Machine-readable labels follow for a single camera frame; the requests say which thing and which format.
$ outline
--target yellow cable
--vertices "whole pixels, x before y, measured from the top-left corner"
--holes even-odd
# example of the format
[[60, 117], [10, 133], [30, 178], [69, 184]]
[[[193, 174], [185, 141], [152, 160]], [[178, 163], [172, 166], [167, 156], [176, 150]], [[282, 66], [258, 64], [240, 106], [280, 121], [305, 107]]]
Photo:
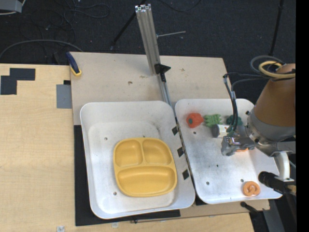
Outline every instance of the yellow cable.
[[278, 69], [280, 69], [282, 67], [282, 64], [278, 63], [278, 62], [275, 62], [275, 61], [265, 61], [263, 63], [261, 63], [259, 65], [259, 71], [262, 72], [263, 74], [265, 75], [268, 75], [268, 76], [271, 76], [271, 77], [275, 77], [275, 78], [293, 78], [295, 77], [295, 73], [292, 73], [292, 74], [277, 74], [277, 73], [272, 73], [272, 72], [269, 72], [267, 70], [265, 70], [263, 67], [267, 64], [274, 64], [274, 65], [277, 65]]

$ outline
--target orange ring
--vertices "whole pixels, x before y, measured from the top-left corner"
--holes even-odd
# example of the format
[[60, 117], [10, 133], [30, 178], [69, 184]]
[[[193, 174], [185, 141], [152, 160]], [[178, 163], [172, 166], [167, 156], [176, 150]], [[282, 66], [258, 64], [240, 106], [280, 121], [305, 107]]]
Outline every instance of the orange ring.
[[242, 192], [246, 196], [256, 196], [261, 192], [260, 186], [254, 181], [246, 182], [242, 187]]

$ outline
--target table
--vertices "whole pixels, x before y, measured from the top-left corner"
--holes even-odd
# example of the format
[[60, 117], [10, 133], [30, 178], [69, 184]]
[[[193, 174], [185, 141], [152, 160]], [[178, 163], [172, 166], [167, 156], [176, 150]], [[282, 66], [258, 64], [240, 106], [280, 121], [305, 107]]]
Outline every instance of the table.
[[[106, 59], [105, 64], [117, 61], [131, 61], [134, 58], [147, 63], [146, 56], [106, 55], [73, 53], [74, 57], [85, 55], [98, 61]], [[175, 57], [162, 56], [163, 64]], [[218, 64], [209, 76], [222, 77], [225, 70], [220, 58], [207, 58], [204, 61]], [[172, 74], [190, 73], [195, 59], [190, 59], [191, 66], [178, 65], [175, 71], [167, 73], [169, 91], [172, 101], [179, 99], [170, 84]], [[72, 98], [74, 104], [74, 87], [77, 85], [70, 74], [69, 66], [0, 64], [0, 76], [9, 76], [11, 68], [35, 69], [35, 80], [17, 81], [16, 94], [0, 95], [0, 228], [1, 231], [56, 231], [57, 226], [64, 226], [65, 231], [114, 231], [110, 223], [75, 226], [74, 210], [74, 106], [58, 108], [56, 86], [64, 80], [72, 81]], [[141, 74], [136, 79], [126, 80], [126, 88], [143, 82], [146, 76]], [[211, 89], [206, 94], [213, 95]], [[257, 210], [269, 209], [267, 200], [252, 200], [249, 205]], [[165, 220], [143, 220], [137, 224], [130, 221], [117, 224], [122, 231], [252, 231], [253, 227], [248, 210], [239, 203], [218, 205], [199, 205], [181, 210], [180, 218]]]

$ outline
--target black metal bar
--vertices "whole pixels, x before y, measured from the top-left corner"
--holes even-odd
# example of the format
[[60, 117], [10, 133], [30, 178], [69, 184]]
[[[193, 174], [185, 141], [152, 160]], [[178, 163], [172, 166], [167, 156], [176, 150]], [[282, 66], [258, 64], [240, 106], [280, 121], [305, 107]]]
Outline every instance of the black metal bar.
[[[146, 2], [147, 0], [142, 0], [140, 2], [140, 4], [138, 5], [142, 5]], [[117, 34], [117, 36], [114, 38], [114, 40], [111, 43], [111, 50], [113, 50], [113, 47], [116, 45], [116, 42], [119, 40], [119, 38], [121, 37], [121, 35], [123, 34], [123, 32], [127, 29], [127, 27], [130, 25], [130, 23], [132, 22], [132, 20], [135, 18], [136, 13], [134, 11], [134, 13], [131, 15], [131, 17], [129, 18], [129, 20], [126, 22], [126, 24], [123, 26], [123, 28], [120, 30], [120, 32]]]
[[274, 54], [274, 48], [275, 48], [275, 44], [276, 44], [276, 40], [277, 40], [280, 18], [281, 18], [281, 14], [282, 14], [282, 10], [283, 10], [283, 3], [284, 3], [284, 0], [280, 0], [277, 22], [276, 22], [276, 27], [275, 27], [275, 33], [274, 33], [274, 37], [273, 37], [273, 40], [272, 40], [270, 52], [268, 54], [269, 56], [273, 56], [273, 54]]

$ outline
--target white tray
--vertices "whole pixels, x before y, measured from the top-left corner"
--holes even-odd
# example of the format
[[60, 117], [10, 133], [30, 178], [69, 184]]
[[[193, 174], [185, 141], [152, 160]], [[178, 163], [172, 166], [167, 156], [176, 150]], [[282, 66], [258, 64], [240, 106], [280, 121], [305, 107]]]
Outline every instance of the white tray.
[[[245, 99], [237, 99], [239, 117], [247, 122], [246, 111], [253, 104]], [[252, 199], [276, 199], [282, 195], [258, 181], [262, 171], [279, 175], [273, 158], [258, 149], [237, 152], [232, 156], [221, 154], [222, 138], [214, 138], [211, 129], [205, 125], [189, 128], [186, 118], [189, 113], [202, 116], [220, 114], [222, 122], [233, 114], [230, 99], [188, 99], [180, 100], [175, 106], [185, 150], [195, 183], [197, 195], [209, 204], [245, 201]], [[260, 185], [261, 193], [247, 197], [242, 193], [242, 185], [254, 181]]]
[[[173, 109], [162, 101], [91, 102], [80, 112], [89, 185], [90, 206], [99, 218], [110, 219], [191, 206], [195, 190], [182, 147]], [[178, 183], [170, 193], [156, 197], [129, 197], [117, 186], [113, 169], [113, 149], [126, 138], [153, 137], [171, 149]]]

